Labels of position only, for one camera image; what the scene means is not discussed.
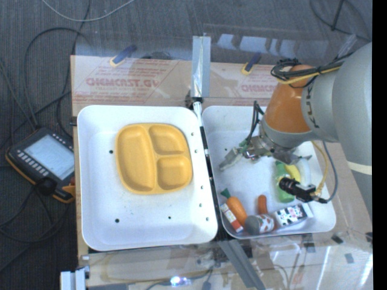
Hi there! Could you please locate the yellow banana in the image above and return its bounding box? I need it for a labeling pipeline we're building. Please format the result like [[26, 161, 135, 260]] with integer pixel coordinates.
[[284, 163, 302, 183]]

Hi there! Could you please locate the green bottle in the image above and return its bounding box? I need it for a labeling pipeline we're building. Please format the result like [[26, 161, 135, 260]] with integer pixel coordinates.
[[274, 160, 296, 204]]

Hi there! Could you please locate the white plastic tray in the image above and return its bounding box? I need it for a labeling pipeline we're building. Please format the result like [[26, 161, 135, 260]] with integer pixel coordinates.
[[201, 105, 337, 240], [76, 105, 219, 252]]

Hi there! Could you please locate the yellow divided plate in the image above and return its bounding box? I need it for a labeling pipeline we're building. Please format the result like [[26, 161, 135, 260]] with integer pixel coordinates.
[[114, 123, 194, 196]]

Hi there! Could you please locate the brown cardboard board, red print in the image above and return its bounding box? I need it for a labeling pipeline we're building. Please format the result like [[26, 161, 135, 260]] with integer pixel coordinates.
[[70, 54, 373, 287]]

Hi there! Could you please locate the black and white cow-print carton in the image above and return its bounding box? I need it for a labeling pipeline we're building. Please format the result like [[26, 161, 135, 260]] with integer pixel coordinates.
[[273, 203, 314, 228]]

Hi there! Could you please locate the black cylinder on white bracket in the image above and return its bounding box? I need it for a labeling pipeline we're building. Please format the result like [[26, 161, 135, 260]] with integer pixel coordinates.
[[278, 158, 317, 204]]

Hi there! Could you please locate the red and white small carton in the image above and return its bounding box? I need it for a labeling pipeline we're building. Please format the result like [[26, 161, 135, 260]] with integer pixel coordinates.
[[219, 203, 244, 233]]

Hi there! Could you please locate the grey can with red print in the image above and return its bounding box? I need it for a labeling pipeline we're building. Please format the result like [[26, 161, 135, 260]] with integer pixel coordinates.
[[244, 213, 276, 236]]

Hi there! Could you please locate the orange carrot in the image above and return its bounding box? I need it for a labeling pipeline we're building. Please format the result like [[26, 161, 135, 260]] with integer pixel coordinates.
[[220, 188, 249, 228]]

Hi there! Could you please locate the orange sausage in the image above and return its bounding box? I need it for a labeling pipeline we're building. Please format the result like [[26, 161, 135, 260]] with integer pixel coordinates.
[[257, 194, 269, 215]]

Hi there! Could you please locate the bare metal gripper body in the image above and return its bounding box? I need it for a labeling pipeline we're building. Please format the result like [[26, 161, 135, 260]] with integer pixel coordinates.
[[241, 135, 299, 164]]

